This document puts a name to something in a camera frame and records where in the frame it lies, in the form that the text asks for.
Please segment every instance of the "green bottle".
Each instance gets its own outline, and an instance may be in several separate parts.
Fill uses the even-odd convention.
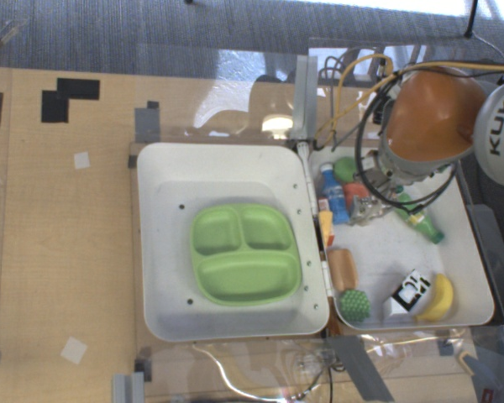
[[[402,192],[397,195],[397,200],[401,203],[405,203],[411,201],[412,198],[406,192]],[[406,205],[406,208],[410,210],[414,209],[415,207],[416,204]],[[444,239],[444,234],[441,233],[437,228],[435,228],[435,226],[431,222],[431,219],[429,219],[429,216],[424,213],[424,211],[409,215],[402,209],[396,209],[396,213],[403,218],[403,221],[426,236],[433,243],[437,244]]]

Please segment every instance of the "yellow cable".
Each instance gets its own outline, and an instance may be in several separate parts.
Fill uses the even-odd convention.
[[[368,60],[370,58],[385,58],[385,55],[382,54],[373,54],[373,55],[367,55],[365,57],[362,57],[358,60],[353,61],[350,65],[347,66],[347,69],[345,69],[344,73],[342,74],[342,77],[340,78],[340,83],[339,83],[339,89],[338,89],[338,97],[337,97],[337,112],[334,115],[333,118],[328,120],[326,123],[324,123],[316,132],[315,134],[315,139],[318,140],[319,134],[329,125],[331,124],[331,131],[327,137],[327,140],[325,141],[325,145],[329,144],[330,141],[333,139],[333,134],[334,134],[334,127],[336,126],[336,123],[338,120],[346,115],[347,113],[351,112],[355,107],[357,107],[359,104],[361,104],[364,100],[366,100],[373,92],[376,92],[379,88],[384,86],[386,83],[393,81],[396,77],[399,77],[409,71],[417,71],[422,68],[427,68],[427,67],[454,67],[454,68],[459,68],[459,69],[471,69],[471,70],[482,70],[482,71],[504,71],[504,65],[484,65],[484,64],[479,64],[479,63],[469,63],[469,62],[462,62],[462,61],[427,61],[423,63],[418,63],[415,65],[410,65],[406,67],[405,69],[399,70],[396,74],[391,74],[387,76],[386,78],[382,79],[381,81],[377,82],[372,88],[370,88],[367,92],[365,92],[358,100],[353,102],[353,104],[347,106],[341,113],[339,112],[339,103],[341,102],[341,86],[343,85],[343,81],[345,77],[349,74],[349,70],[355,67],[357,64],[359,64],[363,60]],[[389,57],[386,57],[387,59],[387,72],[390,72],[392,70],[391,66],[391,59]]]
[[[387,55],[384,55],[384,54],[370,54],[370,55],[365,55],[363,57],[360,57],[359,59],[355,60],[355,61],[352,61],[344,70],[344,72],[342,73],[342,76],[339,78],[339,82],[338,82],[338,90],[337,90],[337,96],[336,96],[336,106],[334,108],[334,116],[336,117],[337,114],[339,114],[339,105],[341,103],[341,100],[342,100],[342,87],[344,85],[344,81],[345,81],[345,77],[351,72],[351,70],[356,66],[358,65],[359,63],[361,63],[362,61],[366,61],[366,60],[370,60],[370,59],[373,59],[373,58],[382,58],[386,61],[386,67],[385,67],[385,73],[387,75],[390,75],[392,73],[392,71],[394,70],[394,65],[392,63],[392,59],[387,56]],[[358,101],[355,105],[355,106],[358,106],[358,104],[361,103],[361,101]],[[347,112],[350,112],[350,110],[347,110],[345,109],[344,110],[344,114],[346,114]],[[334,133],[335,133],[335,128],[336,128],[336,122],[338,122],[339,118],[331,118],[329,121],[327,121],[326,123],[324,123],[321,128],[318,129],[318,131],[316,132],[315,134],[315,139],[317,140],[318,139],[318,136],[319,134],[330,124],[330,133],[328,134],[328,137],[327,137],[327,140],[325,142],[325,144],[329,144],[331,142],[331,140],[333,139],[334,137]]]
[[[351,72],[351,70],[361,63],[362,61],[366,60],[371,60],[373,58],[382,58],[386,60],[386,67],[385,67],[385,73],[387,75],[390,75],[392,71],[394,70],[394,65],[392,63],[392,59],[389,56],[386,56],[384,54],[370,54],[370,55],[365,55],[363,57],[360,57],[359,59],[352,61],[344,70],[344,73],[342,73],[342,76],[339,78],[338,82],[338,90],[337,90],[337,96],[336,96],[336,113],[339,113],[339,105],[342,101],[342,88],[344,86],[344,81],[347,75]]]

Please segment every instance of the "black square marker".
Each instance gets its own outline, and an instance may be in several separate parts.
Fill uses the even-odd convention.
[[[58,78],[58,98],[99,100],[99,87],[101,82],[92,79],[67,79]]]
[[[69,101],[58,98],[56,91],[43,91],[41,95],[41,122],[68,123]]]

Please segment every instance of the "green plate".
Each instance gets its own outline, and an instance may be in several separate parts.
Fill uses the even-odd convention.
[[[203,209],[192,223],[191,253],[198,287],[220,305],[279,301],[301,284],[290,223],[272,207],[242,203]]]

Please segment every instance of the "blue bottle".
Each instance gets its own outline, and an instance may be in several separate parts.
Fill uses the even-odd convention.
[[[345,207],[344,190],[334,179],[333,164],[325,163],[320,167],[323,173],[323,195],[328,198],[328,206],[333,213],[333,223],[342,224],[349,220],[349,214]]]

